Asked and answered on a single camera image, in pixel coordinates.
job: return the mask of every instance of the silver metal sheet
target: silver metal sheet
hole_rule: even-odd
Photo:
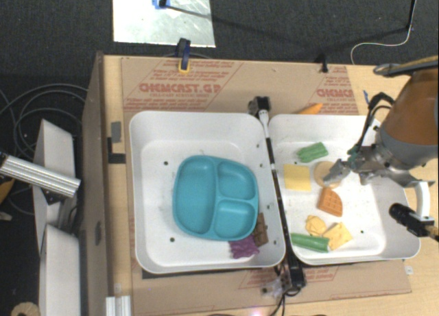
[[[113,0],[114,41],[176,45],[186,38],[195,47],[215,47],[209,0],[169,0],[168,5]]]

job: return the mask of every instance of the black floor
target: black floor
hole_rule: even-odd
[[[211,0],[215,49],[195,49],[213,58],[350,64],[352,47],[364,41],[403,42],[411,0]],[[0,90],[12,101],[47,84],[87,87],[95,52],[162,56],[170,46],[112,41],[112,0],[0,0]],[[358,64],[407,62],[438,54],[439,0],[418,0],[410,39],[400,47],[365,46],[355,51]],[[80,90],[73,90],[81,96]],[[16,117],[29,100],[14,105]],[[13,122],[0,96],[0,148],[13,153]],[[59,108],[80,118],[75,97],[51,94],[29,107]],[[68,117],[36,112],[23,121],[29,143],[45,117],[77,134]],[[13,191],[23,189],[18,185]],[[30,192],[12,202],[32,211]],[[0,316],[23,301],[38,302],[38,252],[33,217],[8,200],[0,211]]]

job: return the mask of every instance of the round beige toy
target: round beige toy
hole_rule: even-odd
[[[334,165],[331,161],[320,161],[315,169],[314,169],[314,180],[317,182],[317,184],[321,187],[329,187],[329,188],[337,188],[340,185],[340,182],[334,182],[331,183],[328,186],[325,186],[323,183],[323,178],[329,173],[329,169]]]
[[[22,302],[14,307],[11,316],[40,316],[40,309],[31,302]]]

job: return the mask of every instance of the white plastic tray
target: white plastic tray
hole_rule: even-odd
[[[247,114],[155,112],[130,122],[136,255],[154,274],[277,265],[285,255],[281,220],[262,125]],[[246,165],[256,176],[259,212],[270,242],[250,258],[233,259],[229,244],[184,233],[172,215],[180,163],[210,155]]]
[[[354,263],[359,261],[410,258],[417,254],[420,241],[388,214],[393,203],[407,205],[404,190],[387,178],[377,178],[362,186],[356,173],[351,173],[336,188],[343,202],[343,216],[336,217],[317,209],[322,188],[313,179],[313,169],[319,161],[346,160],[346,152],[361,134],[365,117],[333,115],[278,115],[270,121],[270,136],[278,169],[285,214],[290,232],[308,234],[305,220],[308,215],[319,216],[330,228],[343,222],[353,240],[329,253],[294,247],[297,257],[310,265]],[[375,131],[369,131],[364,144],[370,145]],[[308,145],[323,142],[329,155],[300,163],[296,152]],[[309,166],[311,192],[285,188],[284,164]]]

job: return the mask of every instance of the blue plate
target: blue plate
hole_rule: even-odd
[[[178,168],[172,212],[186,233],[219,241],[246,238],[256,225],[258,202],[256,178],[238,162],[192,156]]]

